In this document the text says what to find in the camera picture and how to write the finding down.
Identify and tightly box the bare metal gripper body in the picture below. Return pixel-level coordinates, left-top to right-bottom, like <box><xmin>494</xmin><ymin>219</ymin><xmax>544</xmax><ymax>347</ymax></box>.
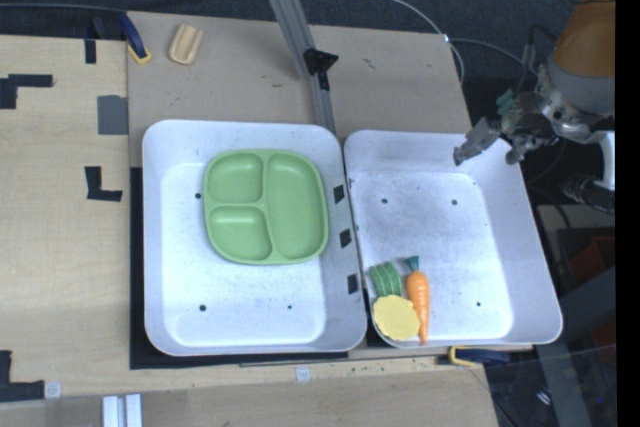
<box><xmin>498</xmin><ymin>66</ymin><xmax>616</xmax><ymax>152</ymax></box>

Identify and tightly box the brown cardboard board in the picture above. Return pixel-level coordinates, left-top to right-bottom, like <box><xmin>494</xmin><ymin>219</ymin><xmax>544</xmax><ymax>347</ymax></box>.
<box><xmin>126</xmin><ymin>9</ymin><xmax>533</xmax><ymax>362</ymax></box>

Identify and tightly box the white plastic tray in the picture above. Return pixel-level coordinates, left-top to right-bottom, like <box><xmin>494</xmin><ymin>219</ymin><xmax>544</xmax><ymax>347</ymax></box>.
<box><xmin>141</xmin><ymin>118</ymin><xmax>369</xmax><ymax>358</ymax></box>
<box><xmin>342</xmin><ymin>129</ymin><xmax>565</xmax><ymax>350</ymax></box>

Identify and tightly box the orange carrot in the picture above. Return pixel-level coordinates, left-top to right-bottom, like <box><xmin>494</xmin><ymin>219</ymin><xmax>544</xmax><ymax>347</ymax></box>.
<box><xmin>403</xmin><ymin>255</ymin><xmax>433</xmax><ymax>347</ymax></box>

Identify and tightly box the green ribbed toy vegetable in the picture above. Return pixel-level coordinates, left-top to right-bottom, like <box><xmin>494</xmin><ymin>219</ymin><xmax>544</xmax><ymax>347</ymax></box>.
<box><xmin>367</xmin><ymin>260</ymin><xmax>406</xmax><ymax>299</ymax></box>

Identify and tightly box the yellow round toy biscuit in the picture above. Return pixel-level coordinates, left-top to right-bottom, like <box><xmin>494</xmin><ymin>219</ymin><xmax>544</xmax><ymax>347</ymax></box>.
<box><xmin>371</xmin><ymin>294</ymin><xmax>422</xmax><ymax>343</ymax></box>

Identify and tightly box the green divided plate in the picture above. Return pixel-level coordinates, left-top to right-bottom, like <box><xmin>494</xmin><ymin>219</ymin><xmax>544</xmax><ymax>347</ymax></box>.
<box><xmin>201</xmin><ymin>148</ymin><xmax>331</xmax><ymax>267</ymax></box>

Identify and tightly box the black cylinder on white bracket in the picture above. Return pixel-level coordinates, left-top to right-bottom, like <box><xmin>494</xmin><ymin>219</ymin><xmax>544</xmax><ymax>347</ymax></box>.
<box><xmin>559</xmin><ymin>129</ymin><xmax>617</xmax><ymax>216</ymax></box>

